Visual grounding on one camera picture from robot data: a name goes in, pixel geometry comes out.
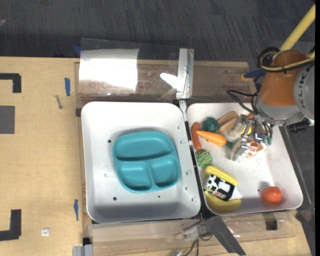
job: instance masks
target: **blue plate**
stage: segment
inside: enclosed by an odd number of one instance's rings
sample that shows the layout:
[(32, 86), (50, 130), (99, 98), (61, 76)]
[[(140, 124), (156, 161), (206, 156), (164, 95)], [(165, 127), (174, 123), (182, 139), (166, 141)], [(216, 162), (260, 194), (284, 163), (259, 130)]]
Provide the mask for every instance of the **blue plate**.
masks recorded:
[(167, 189), (180, 179), (175, 145), (162, 132), (141, 131), (122, 135), (115, 140), (112, 154), (120, 183), (130, 192)]

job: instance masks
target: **black floor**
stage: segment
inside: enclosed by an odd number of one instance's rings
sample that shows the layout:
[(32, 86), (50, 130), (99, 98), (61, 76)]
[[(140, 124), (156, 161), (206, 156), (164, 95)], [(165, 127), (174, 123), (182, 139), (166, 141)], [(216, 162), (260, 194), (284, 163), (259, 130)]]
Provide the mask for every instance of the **black floor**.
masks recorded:
[[(81, 38), (194, 48), (195, 59), (244, 61), (280, 47), (312, 0), (1, 0), (0, 56), (78, 57)], [(295, 49), (315, 45), (315, 23)], [(299, 209), (315, 255), (315, 128), (288, 134), (304, 193)]]

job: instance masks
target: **wooden surface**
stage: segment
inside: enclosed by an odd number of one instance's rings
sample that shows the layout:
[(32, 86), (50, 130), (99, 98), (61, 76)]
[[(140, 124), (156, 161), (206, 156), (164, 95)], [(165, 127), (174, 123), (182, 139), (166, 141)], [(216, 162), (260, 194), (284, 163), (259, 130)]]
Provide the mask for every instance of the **wooden surface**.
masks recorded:
[[(71, 256), (73, 246), (82, 244), (82, 182), (75, 115), (74, 65), (78, 61), (0, 57), (0, 73), (19, 73), (22, 79), (22, 93), (12, 93), (11, 81), (0, 80), (0, 105), (15, 106), (15, 134), (0, 134), (0, 230), (9, 229), (11, 210), (22, 212), (21, 236), (0, 241), (0, 255)], [(64, 78), (70, 78), (71, 96), (66, 95)], [(294, 236), (242, 242), (242, 248), (247, 255), (311, 255), (301, 224), (294, 218), (292, 221)], [(50, 228), (50, 236), (41, 235), (43, 228)], [(170, 252), (131, 255), (169, 256)], [(225, 253), (221, 245), (199, 251), (199, 255)]]

